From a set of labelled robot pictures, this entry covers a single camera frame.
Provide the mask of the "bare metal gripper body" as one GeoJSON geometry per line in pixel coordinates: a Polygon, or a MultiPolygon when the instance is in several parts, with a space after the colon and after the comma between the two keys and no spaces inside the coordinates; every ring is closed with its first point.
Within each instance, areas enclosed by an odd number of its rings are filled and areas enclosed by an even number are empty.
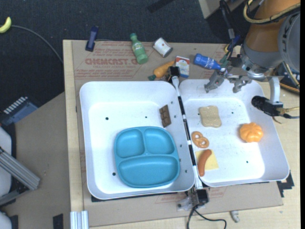
{"type": "Polygon", "coordinates": [[[224,76],[233,83],[250,83],[252,80],[263,81],[267,68],[257,64],[241,64],[228,66],[224,70],[224,76]]]}

